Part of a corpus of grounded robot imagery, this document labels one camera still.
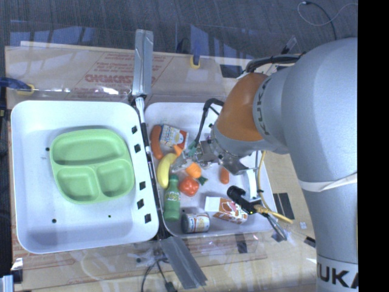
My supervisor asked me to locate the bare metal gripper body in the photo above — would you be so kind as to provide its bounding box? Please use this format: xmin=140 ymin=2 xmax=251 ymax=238
xmin=190 ymin=139 xmax=255 ymax=176

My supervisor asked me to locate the orange carrot with green top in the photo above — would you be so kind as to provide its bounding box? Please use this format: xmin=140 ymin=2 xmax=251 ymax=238
xmin=185 ymin=162 xmax=209 ymax=186

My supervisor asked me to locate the yellow banana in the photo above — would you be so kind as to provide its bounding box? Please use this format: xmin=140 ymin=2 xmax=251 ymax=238
xmin=156 ymin=152 xmax=179 ymax=190

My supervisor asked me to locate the red bell pepper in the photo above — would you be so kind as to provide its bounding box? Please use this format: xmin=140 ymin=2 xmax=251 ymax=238
xmin=178 ymin=176 xmax=201 ymax=198

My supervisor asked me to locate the long orange sausage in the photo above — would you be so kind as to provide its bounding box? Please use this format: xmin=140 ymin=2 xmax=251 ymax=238
xmin=150 ymin=124 xmax=165 ymax=161

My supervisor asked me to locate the green plastic bottle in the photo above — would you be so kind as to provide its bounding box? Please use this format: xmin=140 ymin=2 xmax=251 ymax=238
xmin=163 ymin=174 xmax=182 ymax=222

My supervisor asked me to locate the thin black and white rod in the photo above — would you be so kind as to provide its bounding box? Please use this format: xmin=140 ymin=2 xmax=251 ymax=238
xmin=134 ymin=97 xmax=168 ymax=240

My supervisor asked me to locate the white plastic tray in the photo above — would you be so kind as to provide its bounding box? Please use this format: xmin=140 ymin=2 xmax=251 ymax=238
xmin=10 ymin=99 xmax=160 ymax=255
xmin=143 ymin=102 xmax=279 ymax=240

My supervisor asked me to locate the white and orange carton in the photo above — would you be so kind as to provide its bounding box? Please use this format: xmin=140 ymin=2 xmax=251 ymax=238
xmin=204 ymin=196 xmax=249 ymax=225

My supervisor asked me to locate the small can with yellow label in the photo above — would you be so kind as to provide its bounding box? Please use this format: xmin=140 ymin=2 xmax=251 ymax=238
xmin=181 ymin=212 xmax=211 ymax=235

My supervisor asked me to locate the brown cardboard board, red print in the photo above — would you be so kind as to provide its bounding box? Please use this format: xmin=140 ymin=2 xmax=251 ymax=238
xmin=4 ymin=41 xmax=317 ymax=292

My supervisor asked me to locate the green divided plate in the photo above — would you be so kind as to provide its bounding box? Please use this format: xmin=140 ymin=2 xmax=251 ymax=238
xmin=49 ymin=128 xmax=136 ymax=205

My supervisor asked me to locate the black cylinder on white bracket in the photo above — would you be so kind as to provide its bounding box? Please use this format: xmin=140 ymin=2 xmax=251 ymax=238
xmin=226 ymin=168 xmax=263 ymax=216

